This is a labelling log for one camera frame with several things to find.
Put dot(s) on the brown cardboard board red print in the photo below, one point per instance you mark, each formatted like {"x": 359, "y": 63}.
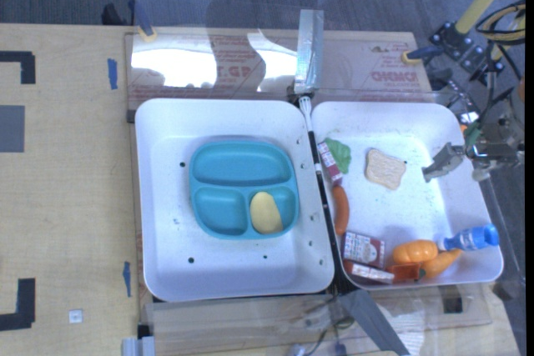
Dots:
{"x": 367, "y": 62}

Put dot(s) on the tan bread slice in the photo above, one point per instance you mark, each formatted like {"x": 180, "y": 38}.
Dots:
{"x": 384, "y": 168}

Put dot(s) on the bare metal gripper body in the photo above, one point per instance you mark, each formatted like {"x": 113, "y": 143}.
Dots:
{"x": 498, "y": 148}

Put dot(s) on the orange sausage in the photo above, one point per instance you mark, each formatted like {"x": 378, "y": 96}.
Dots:
{"x": 341, "y": 209}

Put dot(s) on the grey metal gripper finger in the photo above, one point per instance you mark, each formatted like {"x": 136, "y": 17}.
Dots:
{"x": 438, "y": 171}
{"x": 451, "y": 151}

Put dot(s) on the thin black and white rod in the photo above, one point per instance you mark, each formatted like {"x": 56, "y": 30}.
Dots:
{"x": 318, "y": 166}

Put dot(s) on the yellow potato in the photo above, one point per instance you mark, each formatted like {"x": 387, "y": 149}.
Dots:
{"x": 266, "y": 213}

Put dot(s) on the small red and white carton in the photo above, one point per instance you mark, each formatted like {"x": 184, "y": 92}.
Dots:
{"x": 330, "y": 163}

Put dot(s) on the blue divided plate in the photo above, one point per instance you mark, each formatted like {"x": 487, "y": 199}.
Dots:
{"x": 225, "y": 171}

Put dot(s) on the white plastic tray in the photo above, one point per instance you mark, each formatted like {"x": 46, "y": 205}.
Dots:
{"x": 392, "y": 212}
{"x": 167, "y": 200}

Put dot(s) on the orange carrot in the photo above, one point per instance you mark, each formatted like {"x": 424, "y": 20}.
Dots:
{"x": 442, "y": 262}

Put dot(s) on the flat red and white packet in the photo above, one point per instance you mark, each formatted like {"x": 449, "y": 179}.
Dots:
{"x": 367, "y": 273}

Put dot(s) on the orange-red cube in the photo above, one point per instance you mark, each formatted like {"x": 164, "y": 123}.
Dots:
{"x": 405, "y": 272}

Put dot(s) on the green lettuce leaf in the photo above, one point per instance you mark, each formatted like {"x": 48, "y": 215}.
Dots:
{"x": 341, "y": 154}

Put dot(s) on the blue plastic bottle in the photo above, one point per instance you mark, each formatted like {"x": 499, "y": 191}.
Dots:
{"x": 469, "y": 238}

